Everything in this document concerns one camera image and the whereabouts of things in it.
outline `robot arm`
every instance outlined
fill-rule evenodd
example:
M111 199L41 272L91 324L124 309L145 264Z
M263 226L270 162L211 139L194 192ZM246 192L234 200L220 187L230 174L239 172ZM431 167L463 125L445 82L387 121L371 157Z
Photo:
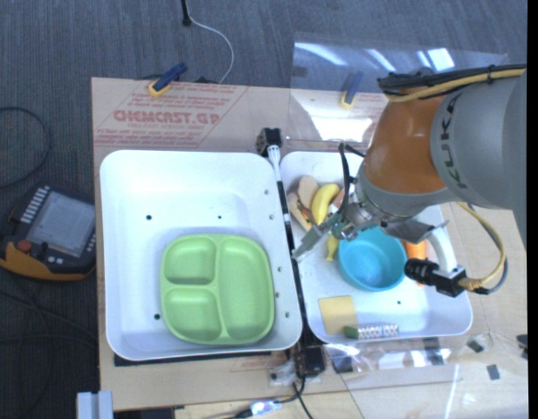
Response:
M349 240L376 226L408 242L429 237L439 244L442 229L414 217L447 202L512 210L527 249L525 66L393 75L380 85L390 103L354 179L353 196L341 213L307 233L293 257L301 258L326 231ZM439 259L439 271L453 270L453 256Z

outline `banana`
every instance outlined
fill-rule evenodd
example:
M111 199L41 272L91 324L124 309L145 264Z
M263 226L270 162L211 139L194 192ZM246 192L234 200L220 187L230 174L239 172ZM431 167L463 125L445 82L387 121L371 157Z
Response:
M337 239L333 235L330 235L328 237L328 256L326 257L327 261L334 260L335 252L337 251L338 247L339 247L339 239Z
M318 225L328 216L329 205L340 191L341 188L336 183L326 183L321 185L316 191L312 201L311 211Z

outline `black cord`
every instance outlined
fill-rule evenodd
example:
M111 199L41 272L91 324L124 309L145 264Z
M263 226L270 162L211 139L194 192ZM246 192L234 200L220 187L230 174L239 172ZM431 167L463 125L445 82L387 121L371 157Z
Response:
M12 111L18 111L18 112L22 112L22 113L26 113L26 114L30 115L42 127L42 133L44 135L44 152L42 153L40 158L38 160L36 160L36 163L34 164L34 166L32 168L30 168L27 172L25 172L24 174L21 174L20 176L16 176L10 182L1 182L0 183L0 189L7 188L7 187L9 187L11 185L19 183L22 180L24 180L26 177L28 177L29 175L34 174L40 168L40 166L42 166L42 164L44 163L46 157L48 156L48 154L50 152L50 149L52 148L52 141L51 141L51 137L50 137L50 132L46 128L45 123L42 121L42 119L38 115L36 115L34 112L32 112L32 111L30 111L30 110L28 110L26 108L23 108L23 107L16 107L16 106L0 107L0 113L12 112Z
M302 408L306 412L308 418L313 419L312 415L310 415L310 412L308 411L308 409L306 407L306 404L302 400L302 393L304 392L304 387L305 386L306 386L306 377L302 377L302 380L300 381L300 389L296 388L296 383L293 382L293 388L294 388L294 395L293 396L288 397L288 398L286 398L286 399L284 399L282 401L275 401L275 403L289 403L289 402L293 402L296 399L298 399L300 401L300 405L302 406ZM253 413L252 413L251 409L244 409L243 411L240 411L236 415L229 416L226 419L239 419L239 418L252 417L252 416L253 416Z
M463 86L455 86L455 87L450 88L448 90L445 90L443 92L434 93L434 94L431 94L429 96L422 96L419 99L420 100L431 100L432 98L437 98L438 96L446 96L446 94L458 92L459 90L461 90L462 88L465 88L467 86L469 86L469 84L463 85Z
M25 303L23 300L15 297L15 296L7 293L7 292L4 292L4 291L0 290L0 295L4 296L5 298L9 299L9 301L11 301L11 302L13 302L13 303L15 303L15 304L17 304L19 306L27 307L29 309L34 309L34 306L32 304ZM37 307L37 309L42 314L45 314L45 315L48 315L49 317L52 317L52 318L58 319L60 321L63 321L64 323L67 323L68 325L71 325L74 328L79 329L82 333L84 333L85 335L90 337L93 340L93 342L98 342L98 337L94 333L86 330L83 326L78 325L74 321L71 321L71 320L69 320L69 319L67 319L65 317L62 317L61 315L57 315L56 313L54 313L52 311L49 311L47 309L44 309L42 307Z
M40 309L38 308L38 306L36 305L36 303L32 299L31 295L14 279L14 277L10 273L7 272L7 274L10 275L13 283L24 294L26 299L28 299L29 303L32 306L32 309L37 313L38 317L40 318L40 321L42 322L42 324L44 326L45 332L47 334L49 334L50 333L50 328L48 327L48 324L45 321L44 315L40 312ZM19 358L17 359L17 361L19 363L19 376L20 376L21 380L22 380L22 362L21 362L21 359L20 359L20 352L22 350L22 345L23 345L23 341L24 341L24 329L26 327L27 321L28 321L28 317L26 317L26 321L25 321L25 324L24 324L24 327L23 327L23 332L21 332L21 334L19 336L19 340L18 340ZM27 415L31 411L33 411L36 408L36 406L40 403L40 401L44 397L44 394L45 394L46 390L48 389L48 386L50 385L50 380L52 379L52 371L53 371L54 361L55 361L55 359L54 359L54 354L55 353L54 353L53 345L52 345L51 342L47 343L47 350L48 350L48 353L50 355L50 366L48 367L48 372L47 372L47 375L46 375L46 378L45 378L44 386L41 388L40 392L35 397L35 399L31 402L31 404L28 407L26 407L24 410L22 410L22 412L19 415L15 416L16 419L21 419L21 418L24 418L24 417L28 417Z
M498 283L490 289L486 289L485 287L477 287L476 289L473 289L473 292L478 293L479 295L490 295L491 293L496 292L498 289L500 289L504 285L504 282L506 281L506 277L507 277L507 258L504 259L504 269L502 270L502 276L500 277L500 280L498 281Z
M300 395L299 390L296 388L296 385L293 383L294 391L296 392L296 395L298 397L298 400L300 401L300 405L304 409L304 412L306 413L306 416L308 416L309 419L313 419L312 415L310 415L310 412L308 411L306 404L304 403L304 400L302 399L302 396Z
M345 155L345 149L347 149L352 154L361 156L362 158L366 156L362 152L357 151L355 148L350 146L348 143L339 144L339 155L341 156L341 165L342 165L342 178L343 178L343 188L345 188L345 193L341 200L341 206L339 207L339 212L341 212L341 220L345 220L347 215L347 205L348 205L348 194L350 192L350 183L352 183L353 178L350 176L350 170L348 169L348 161Z
M350 192L350 171L348 170L347 157L345 156L345 143L339 144L339 155L341 156L343 188L345 191L342 196L339 212L341 212L341 220L344 221L347 215L348 193Z
M490 74L492 72L503 72L507 70L521 70L527 68L527 64L513 65L489 65L486 67L469 68L466 70L457 70L454 72L443 72L433 74L423 74L416 72L414 74L390 73L386 78L377 80L380 89L386 94L399 95L401 90L420 86L437 86L456 79L470 78L480 74Z
M38 315L38 317L39 317L40 321L42 322L42 324L44 325L45 333L26 335L24 333L25 328L27 326L27 321L28 321L28 317L26 317L25 323L23 325L22 332L17 337L9 337L9 338L0 339L0 344L8 344L8 343L13 343L13 342L17 343L17 345L18 345L18 350L17 351L19 352L19 356L17 357L17 361L19 362L19 376L22 375L21 374L22 366L20 366L21 365L20 352L22 350L22 346L23 346L24 342L26 342L27 340L43 340L44 343L46 344L46 348L47 348L48 353L50 355L50 357L49 357L50 358L50 365L48 367L48 371L47 371L47 375L46 375L46 379L45 379L45 383L44 383L43 387L40 389L38 395L34 398L34 400L31 402L31 404L29 406L24 408L21 411L21 413L19 413L18 415L12 417L12 419L24 419L24 418L30 417L30 413L42 401L42 399L44 398L45 392L47 391L47 389L48 389L48 387L50 385L50 382L51 382L51 379L52 379L52 371L53 371L53 368L54 368L54 361L55 361L55 359L54 359L55 352L54 352L53 341L54 340L70 340L70 341L77 342L77 343L79 343L81 345L90 347L90 348L95 350L95 349L98 348L98 339L94 334L87 331L84 327L77 325L76 323L70 321L69 319L66 319L66 318L64 318L64 317L62 317L60 315L57 315L56 313L47 311L47 310L39 307L34 302L32 297L30 296L30 294L17 282L17 280L14 278L14 276L12 274L10 274L9 272L6 272L6 273L11 277L11 279L12 279L13 283L15 284L15 286L18 288L19 291L21 291L23 293L24 297L28 300L28 302L24 302L23 300L15 297L13 295L10 295L7 292L3 292L1 290L0 290L0 295L4 296L8 300L10 300L11 302L13 302L13 303L15 303L15 304L17 304L19 306L31 309L33 312L35 312ZM79 329L80 331L82 331L83 333L88 335L91 339L93 339L93 343L89 343L88 341L81 340L81 339L78 339L76 337L70 337L70 336L51 333L50 328L48 327L47 322L45 321L44 315L48 315L48 316L51 316L53 318L60 319L60 320L64 321L65 323L67 323L67 324L69 324L69 325L71 325L73 327L76 327L77 329Z

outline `green plate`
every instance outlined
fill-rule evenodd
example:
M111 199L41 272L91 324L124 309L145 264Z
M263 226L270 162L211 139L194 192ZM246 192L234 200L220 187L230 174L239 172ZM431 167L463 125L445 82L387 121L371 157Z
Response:
M242 345L265 337L274 321L271 267L247 237L179 237L162 255L162 315L179 339Z

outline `blue clamp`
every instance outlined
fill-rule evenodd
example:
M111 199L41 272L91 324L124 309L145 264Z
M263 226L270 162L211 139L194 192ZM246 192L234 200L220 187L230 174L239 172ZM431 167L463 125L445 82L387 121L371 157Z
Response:
M349 73L342 85L341 106L350 109L355 104L355 96L362 82L362 72Z
M180 75L182 75L187 69L188 67L183 62L173 68L170 68L159 79L151 82L148 85L148 92L155 98L166 93L170 88L170 82L173 80L179 80Z

